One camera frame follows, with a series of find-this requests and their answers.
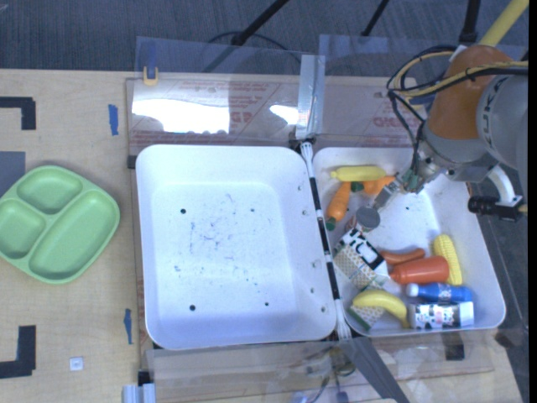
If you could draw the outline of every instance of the green plate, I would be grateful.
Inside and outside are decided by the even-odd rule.
[[[97,259],[119,217],[99,186],[63,167],[41,166],[0,197],[0,256],[38,280],[64,284]]]

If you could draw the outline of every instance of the table surface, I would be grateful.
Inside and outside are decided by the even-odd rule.
[[[37,329],[36,369],[31,376],[0,379],[1,401],[121,401],[122,387],[137,383],[143,357],[137,327],[137,232],[133,231],[133,170],[127,168],[125,88],[125,81],[133,76],[132,72],[0,70],[2,96],[32,97],[37,103],[36,130],[21,130],[19,109],[0,109],[0,150],[24,151],[26,171],[40,165],[73,170],[107,191],[121,211],[111,242],[71,283],[48,285],[0,261],[4,298],[0,361],[15,359],[19,326]],[[118,110],[118,135],[112,135],[109,105]],[[123,323],[127,309],[132,315],[132,342]],[[388,345],[393,349],[396,344]],[[400,380],[409,399],[430,401],[449,390],[453,401],[521,401],[507,354],[493,339],[493,331],[475,345],[482,351],[477,353],[484,354],[486,369]],[[74,357],[84,359],[82,370],[70,370]],[[378,398],[360,380],[346,390],[352,401]],[[318,401],[328,398],[326,394]],[[289,395],[233,401],[289,401]]]

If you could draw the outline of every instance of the cylindrical container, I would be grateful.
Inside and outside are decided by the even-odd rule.
[[[389,277],[404,285],[446,282],[449,275],[450,266],[447,260],[440,255],[433,255],[396,264]]]
[[[409,324],[416,330],[437,330],[472,326],[473,303],[409,304]]]
[[[420,297],[427,301],[472,301],[472,292],[465,286],[454,286],[442,282],[432,284],[408,284],[408,297]]]

